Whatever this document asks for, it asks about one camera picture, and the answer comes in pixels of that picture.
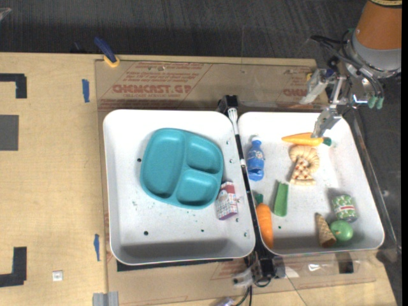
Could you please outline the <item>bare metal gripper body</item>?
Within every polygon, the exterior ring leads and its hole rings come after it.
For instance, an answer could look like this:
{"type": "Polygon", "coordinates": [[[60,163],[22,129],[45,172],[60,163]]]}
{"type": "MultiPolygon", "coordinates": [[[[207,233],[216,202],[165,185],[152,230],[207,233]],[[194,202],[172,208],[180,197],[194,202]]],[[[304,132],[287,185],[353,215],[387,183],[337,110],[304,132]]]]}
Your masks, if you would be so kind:
{"type": "Polygon", "coordinates": [[[377,110],[383,107],[383,84],[365,68],[337,64],[333,67],[328,90],[331,105],[366,106],[377,110]]]}

